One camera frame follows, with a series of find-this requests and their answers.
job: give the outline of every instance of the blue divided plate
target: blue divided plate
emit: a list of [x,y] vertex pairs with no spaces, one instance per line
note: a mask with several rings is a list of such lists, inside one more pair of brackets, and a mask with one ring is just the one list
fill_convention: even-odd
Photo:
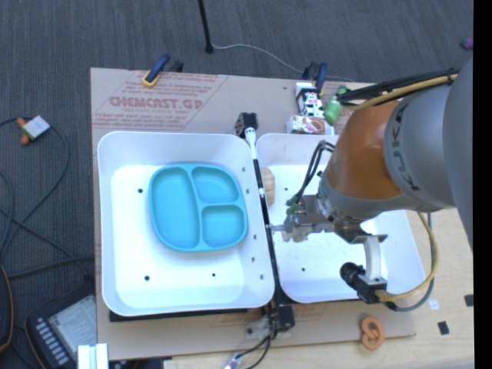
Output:
[[238,244],[248,230],[235,177],[216,165],[172,164],[157,170],[149,187],[158,238],[176,251],[213,251]]

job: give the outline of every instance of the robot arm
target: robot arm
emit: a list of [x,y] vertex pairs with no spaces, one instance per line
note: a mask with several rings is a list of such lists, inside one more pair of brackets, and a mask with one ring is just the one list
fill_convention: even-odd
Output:
[[[333,231],[348,243],[363,243],[364,283],[371,284],[381,280],[369,270],[386,236],[368,234],[361,223],[396,209],[457,208],[473,250],[472,88],[473,59],[448,84],[356,110],[328,149],[332,155],[317,194],[294,196],[289,204],[284,238],[301,241],[312,232]],[[356,273],[341,270],[348,284],[357,282]],[[362,298],[377,301],[371,293]]]

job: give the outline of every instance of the gray carpet floor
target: gray carpet floor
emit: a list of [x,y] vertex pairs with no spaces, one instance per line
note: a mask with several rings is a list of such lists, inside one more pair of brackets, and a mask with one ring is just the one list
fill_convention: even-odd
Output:
[[[204,6],[214,45],[253,45],[283,63],[248,47],[206,53],[197,0],[0,0],[0,171],[14,191],[0,179],[0,208],[8,211],[14,201],[16,220],[37,231],[13,223],[3,237],[8,247],[0,261],[8,274],[67,258],[42,237],[73,255],[93,255],[91,67],[148,69],[167,52],[193,73],[295,79],[311,62],[324,61],[329,78],[378,82],[459,68],[473,53],[461,41],[474,34],[474,0],[204,0]],[[10,120],[36,115],[56,131],[22,147]],[[1,213],[0,234],[7,225]],[[93,262],[81,263],[91,274]],[[83,275],[67,263],[12,278],[15,323]],[[35,363],[22,330],[15,333],[0,355],[2,369]]]

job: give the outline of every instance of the white tray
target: white tray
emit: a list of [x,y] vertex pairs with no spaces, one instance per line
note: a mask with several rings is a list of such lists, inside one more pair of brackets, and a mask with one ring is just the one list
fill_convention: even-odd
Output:
[[[159,168],[213,163],[238,180],[248,232],[236,246],[184,253],[155,235],[148,184]],[[274,279],[248,145],[233,135],[114,131],[98,144],[102,296],[122,316],[259,308]]]
[[[257,141],[260,166],[269,167],[275,178],[275,200],[268,209],[270,222],[282,224],[286,200],[301,188],[317,143],[333,144],[336,136],[266,134]],[[324,152],[319,164],[323,171],[330,157]],[[305,194],[315,194],[319,178],[314,176]],[[365,231],[387,234],[381,244],[382,276],[389,292],[399,294],[424,280],[424,270],[404,211],[386,212],[363,224]],[[334,233],[310,234],[306,241],[285,242],[274,234],[274,249],[282,289],[294,301],[312,303],[356,299],[355,290],[340,277],[345,262],[365,265],[361,244],[348,244]]]

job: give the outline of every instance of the black pole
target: black pole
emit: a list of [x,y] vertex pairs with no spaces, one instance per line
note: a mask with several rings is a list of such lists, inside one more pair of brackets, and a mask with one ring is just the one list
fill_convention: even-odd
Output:
[[207,53],[212,53],[214,51],[214,47],[210,42],[210,34],[208,33],[208,23],[207,23],[207,15],[205,14],[205,8],[203,6],[203,0],[198,0],[198,7],[200,8],[201,15],[201,23],[203,24],[203,30],[205,33],[205,41],[207,45],[205,46],[205,51]]

